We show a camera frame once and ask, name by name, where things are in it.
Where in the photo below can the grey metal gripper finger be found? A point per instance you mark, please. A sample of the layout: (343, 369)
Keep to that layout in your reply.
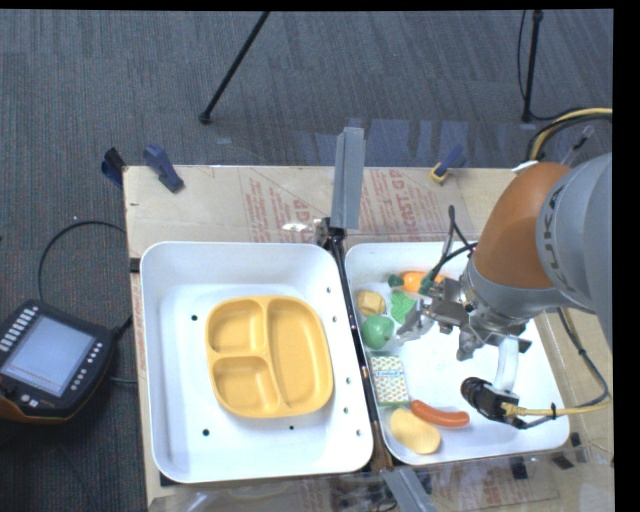
(467, 346)
(414, 324)

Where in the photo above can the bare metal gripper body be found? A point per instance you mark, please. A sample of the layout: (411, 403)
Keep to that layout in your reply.
(452, 307)

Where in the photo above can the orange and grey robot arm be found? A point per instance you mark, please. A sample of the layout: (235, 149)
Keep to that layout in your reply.
(550, 235)

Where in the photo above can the green toy lettuce leaf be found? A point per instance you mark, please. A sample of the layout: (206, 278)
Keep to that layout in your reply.
(401, 306)

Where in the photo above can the white plastic tray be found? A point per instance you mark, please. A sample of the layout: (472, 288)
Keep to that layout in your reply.
(180, 350)
(440, 370)

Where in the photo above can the green toy apple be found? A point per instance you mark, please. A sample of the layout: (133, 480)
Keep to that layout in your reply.
(377, 332)

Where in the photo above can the orange toy carrot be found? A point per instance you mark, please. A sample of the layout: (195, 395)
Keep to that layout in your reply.
(412, 281)

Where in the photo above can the yellow toy bread piece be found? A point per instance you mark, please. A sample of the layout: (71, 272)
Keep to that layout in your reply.
(371, 302)

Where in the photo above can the white and yellow patterned carton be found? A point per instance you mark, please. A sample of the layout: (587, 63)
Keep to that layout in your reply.
(390, 380)

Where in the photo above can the orange toy sausage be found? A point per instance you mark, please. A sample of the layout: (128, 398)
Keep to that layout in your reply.
(440, 415)

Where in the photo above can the yellow toy potato crisp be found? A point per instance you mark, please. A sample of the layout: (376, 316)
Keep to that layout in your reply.
(415, 431)

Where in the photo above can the yellow divided plate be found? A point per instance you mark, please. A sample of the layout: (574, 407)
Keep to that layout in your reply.
(295, 355)

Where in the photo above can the brown cardboard board, red print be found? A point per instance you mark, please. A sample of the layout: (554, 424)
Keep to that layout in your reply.
(210, 205)

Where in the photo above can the black cylinder on white bracket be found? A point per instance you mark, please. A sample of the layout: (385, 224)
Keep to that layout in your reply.
(487, 397)

